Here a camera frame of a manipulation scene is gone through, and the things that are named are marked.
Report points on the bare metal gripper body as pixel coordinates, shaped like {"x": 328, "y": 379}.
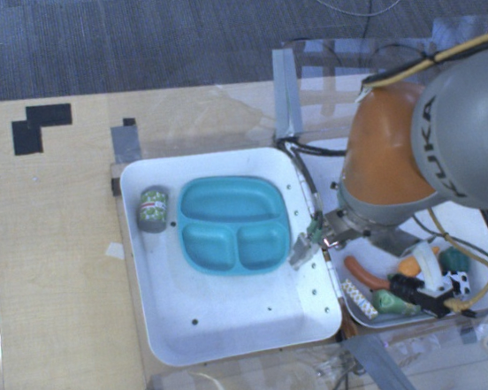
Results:
{"x": 341, "y": 227}

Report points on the blue divided plate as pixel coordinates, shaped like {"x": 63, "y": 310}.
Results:
{"x": 227, "y": 201}

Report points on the dark green toy pepper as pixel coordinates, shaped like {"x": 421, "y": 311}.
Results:
{"x": 455, "y": 259}

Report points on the green patterned can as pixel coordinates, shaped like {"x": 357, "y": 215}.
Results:
{"x": 153, "y": 209}

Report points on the orange carrot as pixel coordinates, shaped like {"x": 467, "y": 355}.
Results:
{"x": 408, "y": 266}

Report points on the black and white carton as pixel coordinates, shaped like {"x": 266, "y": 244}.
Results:
{"x": 460, "y": 284}

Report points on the pale wooden board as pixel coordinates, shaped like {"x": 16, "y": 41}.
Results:
{"x": 56, "y": 259}

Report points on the yellow and white patterned packet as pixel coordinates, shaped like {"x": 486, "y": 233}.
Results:
{"x": 359, "y": 299}

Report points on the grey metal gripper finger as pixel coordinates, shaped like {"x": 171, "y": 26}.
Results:
{"x": 313, "y": 245}
{"x": 297, "y": 255}

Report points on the black cylinder on white bracket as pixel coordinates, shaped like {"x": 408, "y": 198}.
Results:
{"x": 431, "y": 296}

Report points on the red sausage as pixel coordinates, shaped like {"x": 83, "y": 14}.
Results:
{"x": 361, "y": 273}

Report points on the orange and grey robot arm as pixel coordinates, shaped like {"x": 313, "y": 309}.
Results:
{"x": 455, "y": 139}

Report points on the white plastic tray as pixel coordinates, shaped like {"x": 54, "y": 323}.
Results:
{"x": 475, "y": 226}
{"x": 242, "y": 315}

